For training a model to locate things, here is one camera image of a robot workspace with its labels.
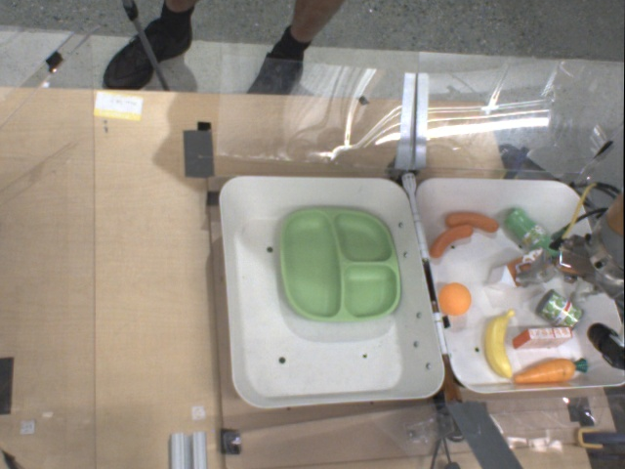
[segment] toy banana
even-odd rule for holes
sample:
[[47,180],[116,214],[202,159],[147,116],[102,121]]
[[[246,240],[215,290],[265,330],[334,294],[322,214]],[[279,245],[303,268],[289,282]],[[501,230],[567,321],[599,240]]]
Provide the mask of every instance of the toy banana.
[[515,315],[514,310],[508,310],[505,315],[493,318],[488,322],[484,338],[486,360],[492,370],[507,379],[512,377],[512,366],[506,354],[506,330],[508,322]]

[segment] soda can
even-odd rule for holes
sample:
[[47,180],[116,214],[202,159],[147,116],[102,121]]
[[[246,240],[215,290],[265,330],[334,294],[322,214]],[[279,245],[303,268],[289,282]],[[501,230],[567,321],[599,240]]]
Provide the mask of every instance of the soda can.
[[556,290],[549,290],[536,307],[538,316],[555,326],[573,328],[579,323],[584,312],[573,306],[573,303],[561,296]]
[[536,224],[522,208],[513,208],[506,217],[504,226],[526,251],[543,248],[552,257],[558,255],[550,246],[551,235],[540,224]]

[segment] toy orange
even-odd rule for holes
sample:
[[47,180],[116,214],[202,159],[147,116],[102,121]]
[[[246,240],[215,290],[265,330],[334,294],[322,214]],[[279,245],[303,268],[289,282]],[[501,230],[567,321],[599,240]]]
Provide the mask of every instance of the toy orange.
[[449,283],[438,294],[438,307],[451,317],[464,315],[471,307],[471,292],[462,283]]

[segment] yellow sticker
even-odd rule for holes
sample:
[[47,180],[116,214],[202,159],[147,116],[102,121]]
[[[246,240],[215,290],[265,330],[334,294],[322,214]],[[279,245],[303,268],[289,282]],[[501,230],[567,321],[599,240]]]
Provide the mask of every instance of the yellow sticker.
[[96,94],[94,116],[140,121],[143,109],[144,99],[139,96],[100,91]]

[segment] toy hot dog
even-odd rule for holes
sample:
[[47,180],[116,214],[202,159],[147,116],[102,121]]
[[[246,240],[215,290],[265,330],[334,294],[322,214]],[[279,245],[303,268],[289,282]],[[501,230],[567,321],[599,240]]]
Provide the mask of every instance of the toy hot dog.
[[434,240],[432,246],[430,247],[430,257],[433,259],[437,259],[440,257],[446,248],[453,243],[462,238],[468,238],[473,234],[473,227],[468,224],[464,224],[462,226],[456,226],[454,228],[449,228],[448,230],[441,233],[437,239]]
[[445,217],[445,224],[449,228],[467,224],[487,233],[495,233],[499,229],[497,221],[477,212],[453,212]]

